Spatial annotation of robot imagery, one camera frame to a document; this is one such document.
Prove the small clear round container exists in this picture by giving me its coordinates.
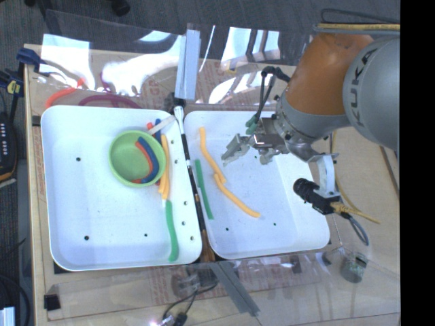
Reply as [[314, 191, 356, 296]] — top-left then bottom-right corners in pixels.
[[341, 252, 369, 284]]

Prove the white foam noodle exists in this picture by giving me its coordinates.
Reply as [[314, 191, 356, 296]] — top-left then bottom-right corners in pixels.
[[147, 115, 176, 136]]

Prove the orange rope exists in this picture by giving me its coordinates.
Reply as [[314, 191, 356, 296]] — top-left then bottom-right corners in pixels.
[[44, 77, 86, 109]]

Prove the white plastic tray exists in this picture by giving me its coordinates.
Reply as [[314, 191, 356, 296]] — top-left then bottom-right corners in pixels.
[[183, 110, 332, 261], [40, 104, 203, 272]]

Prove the green bowl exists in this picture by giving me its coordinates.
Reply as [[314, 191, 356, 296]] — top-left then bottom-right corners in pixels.
[[107, 129, 168, 188]]

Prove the green foam noodle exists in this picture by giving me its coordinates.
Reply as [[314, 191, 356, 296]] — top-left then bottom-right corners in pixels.
[[194, 158, 215, 221], [164, 199, 180, 264]]

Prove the purple rope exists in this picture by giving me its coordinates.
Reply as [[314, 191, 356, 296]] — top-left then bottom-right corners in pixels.
[[78, 94, 143, 110]]

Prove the brown cardboard board red print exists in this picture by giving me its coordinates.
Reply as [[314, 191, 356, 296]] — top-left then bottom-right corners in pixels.
[[24, 43, 401, 326]]

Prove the black cylinder on white bracket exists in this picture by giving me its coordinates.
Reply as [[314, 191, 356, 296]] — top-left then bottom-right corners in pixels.
[[292, 152, 342, 216]]

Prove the thin black and white rod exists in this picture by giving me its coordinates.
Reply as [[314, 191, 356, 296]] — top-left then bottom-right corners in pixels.
[[173, 105, 216, 263]]

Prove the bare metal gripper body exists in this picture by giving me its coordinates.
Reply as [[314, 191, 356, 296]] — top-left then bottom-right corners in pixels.
[[250, 116, 323, 165]]

